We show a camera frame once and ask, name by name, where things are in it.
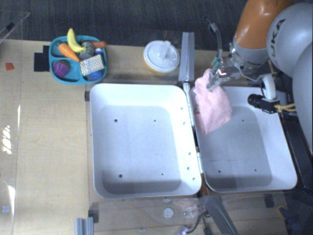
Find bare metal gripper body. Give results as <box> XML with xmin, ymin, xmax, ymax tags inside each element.
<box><xmin>212</xmin><ymin>56</ymin><xmax>246</xmax><ymax>81</ymax></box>

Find pink cloth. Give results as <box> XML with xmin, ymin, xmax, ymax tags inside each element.
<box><xmin>194</xmin><ymin>68</ymin><xmax>233</xmax><ymax>136</ymax></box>

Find yellow cup with white lid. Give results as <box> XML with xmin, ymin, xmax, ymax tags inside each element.
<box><xmin>143</xmin><ymin>40</ymin><xmax>181</xmax><ymax>76</ymax></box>

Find white plastic tray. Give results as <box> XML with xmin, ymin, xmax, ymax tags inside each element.
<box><xmin>89</xmin><ymin>83</ymin><xmax>202</xmax><ymax>200</ymax></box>
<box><xmin>190</xmin><ymin>85</ymin><xmax>298</xmax><ymax>194</ymax></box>

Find pale wood board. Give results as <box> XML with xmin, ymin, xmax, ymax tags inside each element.
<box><xmin>85</xmin><ymin>44</ymin><xmax>300</xmax><ymax>235</ymax></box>

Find blue capped bottle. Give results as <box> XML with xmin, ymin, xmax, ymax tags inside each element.
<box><xmin>88</xmin><ymin>70</ymin><xmax>103</xmax><ymax>81</ymax></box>

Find patterned white and yellow carton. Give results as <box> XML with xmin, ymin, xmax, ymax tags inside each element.
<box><xmin>79</xmin><ymin>54</ymin><xmax>106</xmax><ymax>77</ymax></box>

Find small green can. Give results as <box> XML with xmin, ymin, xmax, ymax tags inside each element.
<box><xmin>80</xmin><ymin>41</ymin><xmax>95</xmax><ymax>57</ymax></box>

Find clear plastic bottle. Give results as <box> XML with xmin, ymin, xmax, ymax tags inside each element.
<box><xmin>163</xmin><ymin>201</ymin><xmax>208</xmax><ymax>220</ymax></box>

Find blue divided plate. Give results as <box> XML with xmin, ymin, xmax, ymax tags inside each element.
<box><xmin>48</xmin><ymin>35</ymin><xmax>108</xmax><ymax>86</ymax></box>

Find yellow banana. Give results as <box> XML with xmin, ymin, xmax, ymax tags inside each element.
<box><xmin>67</xmin><ymin>28</ymin><xmax>87</xmax><ymax>53</ymax></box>

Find orange carrot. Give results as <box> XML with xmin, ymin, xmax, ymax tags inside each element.
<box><xmin>57</xmin><ymin>42</ymin><xmax>80</xmax><ymax>63</ymax></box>

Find purple grapes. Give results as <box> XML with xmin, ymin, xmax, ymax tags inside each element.
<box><xmin>53</xmin><ymin>60</ymin><xmax>70</xmax><ymax>79</ymax></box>

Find black cylinder on white bracket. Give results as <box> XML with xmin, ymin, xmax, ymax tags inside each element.
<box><xmin>247</xmin><ymin>73</ymin><xmax>280</xmax><ymax>114</ymax></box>

